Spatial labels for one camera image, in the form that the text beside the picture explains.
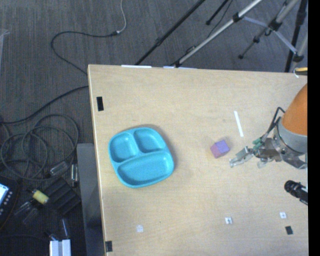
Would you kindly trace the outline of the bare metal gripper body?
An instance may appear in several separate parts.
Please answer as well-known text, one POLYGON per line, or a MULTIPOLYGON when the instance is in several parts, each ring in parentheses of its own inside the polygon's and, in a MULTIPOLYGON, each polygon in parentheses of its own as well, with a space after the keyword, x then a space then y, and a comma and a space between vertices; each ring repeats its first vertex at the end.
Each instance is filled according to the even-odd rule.
POLYGON ((307 163, 300 159, 304 155, 300 151, 292 149, 280 138, 266 138, 264 141, 258 138, 254 141, 254 156, 260 158, 272 158, 275 162, 285 162, 296 169, 307 168, 307 163))

